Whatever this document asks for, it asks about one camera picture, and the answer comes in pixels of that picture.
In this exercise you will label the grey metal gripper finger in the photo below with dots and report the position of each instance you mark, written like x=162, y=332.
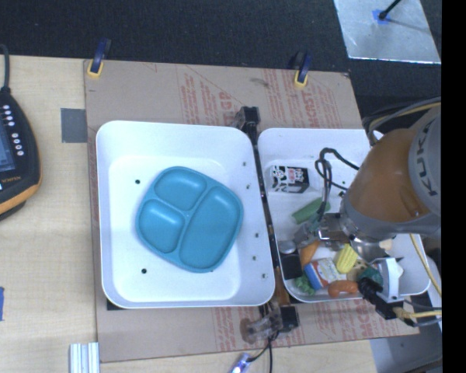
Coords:
x=304, y=236

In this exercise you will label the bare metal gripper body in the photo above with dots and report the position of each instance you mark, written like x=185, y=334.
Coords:
x=336, y=229

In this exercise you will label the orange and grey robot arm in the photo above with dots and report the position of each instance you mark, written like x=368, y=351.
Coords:
x=388, y=185

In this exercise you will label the orange toy carrot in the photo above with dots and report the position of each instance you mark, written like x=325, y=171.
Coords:
x=308, y=252

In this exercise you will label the green toy vegetable stick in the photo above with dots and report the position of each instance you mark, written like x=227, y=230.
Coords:
x=307, y=210

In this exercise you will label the yellow toy corn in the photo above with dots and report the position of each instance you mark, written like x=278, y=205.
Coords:
x=346, y=259

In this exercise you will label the small black can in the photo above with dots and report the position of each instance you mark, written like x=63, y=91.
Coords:
x=292, y=266

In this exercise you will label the white bottle with blue cap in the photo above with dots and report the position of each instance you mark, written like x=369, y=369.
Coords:
x=324, y=273

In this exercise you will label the green toy broccoli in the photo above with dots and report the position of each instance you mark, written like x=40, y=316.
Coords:
x=303, y=285

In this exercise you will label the thin black and white rod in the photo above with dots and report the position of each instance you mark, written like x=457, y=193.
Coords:
x=265, y=202

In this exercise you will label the dark green toy vegetable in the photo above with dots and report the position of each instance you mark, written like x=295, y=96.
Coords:
x=371, y=275

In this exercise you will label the orange toy sausage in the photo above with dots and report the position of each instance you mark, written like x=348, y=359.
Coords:
x=341, y=288

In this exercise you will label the black and white cow carton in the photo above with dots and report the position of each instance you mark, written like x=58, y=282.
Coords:
x=289, y=178

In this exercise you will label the white plastic tray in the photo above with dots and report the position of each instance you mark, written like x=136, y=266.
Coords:
x=295, y=146
x=124, y=286

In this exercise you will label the blue divided plate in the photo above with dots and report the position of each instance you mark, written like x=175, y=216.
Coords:
x=190, y=220

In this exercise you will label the brown cardboard board red print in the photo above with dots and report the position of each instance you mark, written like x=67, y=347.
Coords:
x=147, y=91

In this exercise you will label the black cylinder on white bracket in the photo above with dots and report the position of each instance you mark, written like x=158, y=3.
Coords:
x=390, y=274

